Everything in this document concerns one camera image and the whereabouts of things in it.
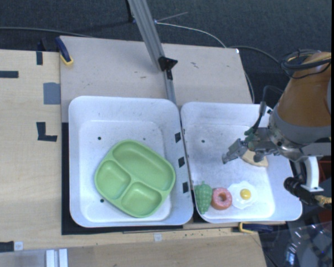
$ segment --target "table surface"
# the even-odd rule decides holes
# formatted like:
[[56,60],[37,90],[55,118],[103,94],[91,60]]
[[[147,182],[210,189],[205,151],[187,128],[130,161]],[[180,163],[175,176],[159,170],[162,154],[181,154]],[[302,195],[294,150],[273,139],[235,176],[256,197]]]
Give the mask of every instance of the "table surface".
[[[197,55],[203,57],[204,66],[210,63],[211,60],[208,57],[210,55],[213,58],[223,56],[224,53],[226,57],[230,56],[230,52],[222,52],[226,49],[220,48],[181,45],[164,45],[164,47],[166,47],[166,53],[198,50]],[[242,75],[240,59],[234,55],[231,57],[227,63],[218,67],[219,70],[227,69],[228,66],[237,63],[237,69],[233,72],[238,76]],[[190,64],[197,69],[194,66],[198,67],[198,63],[186,59],[183,55],[178,58],[182,64]],[[131,251],[131,258],[136,253],[143,252],[143,248],[157,248],[157,245],[135,245],[135,243],[154,244],[154,235],[157,231],[61,235],[61,105],[44,104],[43,84],[51,82],[61,84],[62,66],[64,65],[56,52],[43,52],[43,65],[37,65],[36,52],[0,50],[0,71],[19,72],[19,78],[0,78],[0,242],[21,241],[25,250],[90,246],[95,248],[96,254],[104,253],[103,247],[96,249],[101,245],[119,250],[117,246],[124,246],[134,250]],[[196,85],[198,76],[199,80],[205,80],[203,75],[207,70],[202,71],[202,75],[196,73],[193,76]],[[203,91],[208,92],[206,95],[210,96],[212,87],[219,91],[223,89],[221,87],[227,88],[230,83],[233,83],[233,76],[224,73],[214,74],[214,78],[222,78],[223,81],[225,79],[225,82],[220,83],[220,86],[211,84],[208,90]],[[184,69],[177,70],[176,67],[176,79],[185,74]],[[139,81],[143,82],[145,79],[139,77]],[[234,83],[236,87],[233,87],[233,102],[251,103],[246,81],[241,78],[239,80],[237,84]],[[175,82],[177,99],[187,90],[181,83],[183,82]],[[189,95],[186,94],[186,96],[191,96],[193,92],[199,91],[189,91]],[[207,101],[215,101],[215,95],[212,96],[213,98]],[[181,97],[179,100],[181,102],[205,101],[200,99],[199,95],[194,100]],[[46,135],[58,136],[57,141],[38,141],[37,122],[45,122]],[[190,249],[186,251],[189,255],[194,253],[192,246],[200,246],[210,259],[219,258],[234,262],[241,260],[245,266],[247,262],[253,260],[253,266],[265,266],[257,234],[234,233],[231,226],[235,224],[197,224],[191,221],[180,230],[158,231],[162,238],[160,246],[172,254],[179,252],[178,246],[184,246],[184,249]],[[227,246],[233,245],[236,249],[239,248],[240,252],[223,253],[221,248],[223,245],[226,249],[228,249]],[[83,256],[85,253],[79,251],[79,254]],[[173,256],[182,261],[186,258],[182,253]],[[129,256],[124,259],[123,257],[121,256],[120,260],[126,263],[131,263],[130,260],[133,260],[129,259]]]

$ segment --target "egg yolk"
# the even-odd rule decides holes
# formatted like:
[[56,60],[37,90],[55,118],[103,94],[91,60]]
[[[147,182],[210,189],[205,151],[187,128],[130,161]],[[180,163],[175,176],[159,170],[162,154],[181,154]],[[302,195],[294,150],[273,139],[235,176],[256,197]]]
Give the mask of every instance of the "egg yolk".
[[242,189],[240,191],[240,196],[241,196],[242,199],[248,200],[248,199],[251,198],[251,192],[250,192],[249,189]]

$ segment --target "white tray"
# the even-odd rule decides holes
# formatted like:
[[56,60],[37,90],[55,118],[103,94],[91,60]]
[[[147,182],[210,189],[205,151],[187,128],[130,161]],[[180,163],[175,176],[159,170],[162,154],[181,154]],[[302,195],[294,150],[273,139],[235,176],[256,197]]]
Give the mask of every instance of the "white tray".
[[[81,96],[69,105],[70,212],[84,227],[182,225],[193,214],[178,108],[165,99]],[[176,172],[175,185],[156,213],[130,216],[102,201],[95,170],[109,149],[132,139],[166,158]]]
[[[301,216],[302,204],[283,187],[293,176],[289,161],[283,156],[267,156],[268,167],[256,167],[236,159],[222,163],[222,154],[238,138],[244,138],[258,118],[259,105],[190,102],[181,108],[185,149],[193,185],[202,181],[212,188],[228,188],[243,180],[258,192],[258,200],[243,210],[212,207],[201,217],[210,223],[240,221],[291,221]],[[268,114],[260,126],[267,126]]]

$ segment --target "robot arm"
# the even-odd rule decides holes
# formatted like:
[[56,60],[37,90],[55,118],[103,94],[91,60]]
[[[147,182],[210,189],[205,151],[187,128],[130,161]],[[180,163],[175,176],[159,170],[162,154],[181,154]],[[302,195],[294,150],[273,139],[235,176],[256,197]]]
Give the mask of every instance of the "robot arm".
[[[303,55],[301,64],[291,63],[299,61]],[[284,186],[312,205],[322,189],[318,187],[317,167],[311,163],[316,161],[316,156],[323,156],[324,151],[318,150],[319,146],[310,148],[319,139],[331,137],[331,53],[295,53],[281,66],[294,74],[289,75],[291,80],[274,107],[268,126],[258,127],[266,110],[263,100],[255,125],[245,132],[244,140],[237,139],[229,147],[222,160],[226,164],[242,157],[249,149],[255,152],[254,162],[260,162],[270,154],[282,155],[293,162],[305,162],[307,182],[303,184],[291,178]]]

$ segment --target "white cable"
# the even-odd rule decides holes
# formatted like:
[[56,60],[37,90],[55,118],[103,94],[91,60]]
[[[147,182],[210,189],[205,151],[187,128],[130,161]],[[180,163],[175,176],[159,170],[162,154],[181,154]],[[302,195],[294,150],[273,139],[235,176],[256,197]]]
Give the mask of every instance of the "white cable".
[[[200,33],[205,33],[205,34],[207,34],[207,35],[209,35],[209,36],[215,38],[215,39],[216,39],[216,40],[217,40],[217,41],[218,41],[224,48],[227,48],[227,46],[226,46],[220,39],[218,39],[216,36],[212,35],[211,33],[204,32],[204,31],[202,31],[202,30],[200,30],[200,29],[189,28],[189,27],[185,27],[185,26],[178,26],[178,25],[176,25],[176,24],[160,23],[160,22],[158,22],[158,21],[155,21],[155,23],[156,23],[156,24],[161,24],[161,25],[163,25],[163,26],[171,26],[171,27],[176,27],[176,28],[189,29],[189,30],[191,30],[191,31],[197,31],[197,32],[200,32]],[[247,80],[247,82],[248,82],[248,84],[249,84],[249,87],[250,87],[252,103],[255,103],[255,93],[254,93],[254,89],[253,89],[253,87],[252,87],[250,78],[249,78],[249,76],[246,74],[246,72],[244,72],[244,73],[245,73],[245,78],[246,78],[246,80]]]

